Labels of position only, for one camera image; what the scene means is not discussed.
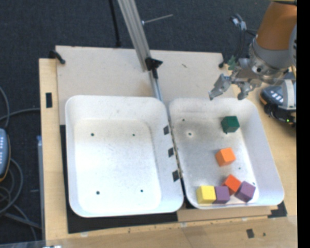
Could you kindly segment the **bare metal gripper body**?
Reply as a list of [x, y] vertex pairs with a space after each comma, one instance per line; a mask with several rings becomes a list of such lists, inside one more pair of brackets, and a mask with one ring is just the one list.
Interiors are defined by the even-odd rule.
[[234, 83], [267, 83], [275, 84], [285, 74], [284, 68], [273, 68], [259, 59], [239, 58], [231, 73]]

